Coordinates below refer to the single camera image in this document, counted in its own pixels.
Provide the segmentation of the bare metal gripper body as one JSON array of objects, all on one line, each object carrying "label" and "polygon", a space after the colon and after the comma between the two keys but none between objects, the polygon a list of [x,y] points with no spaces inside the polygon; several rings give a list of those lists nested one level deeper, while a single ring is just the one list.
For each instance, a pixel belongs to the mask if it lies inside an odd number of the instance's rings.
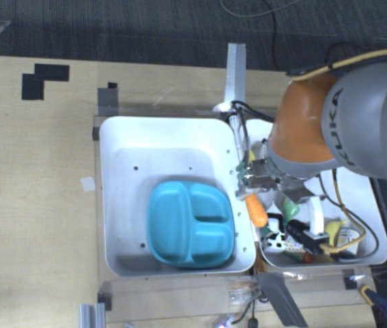
[{"label": "bare metal gripper body", "polygon": [[251,161],[246,170],[246,186],[252,189],[275,189],[281,178],[272,175],[271,167],[267,159]]}]

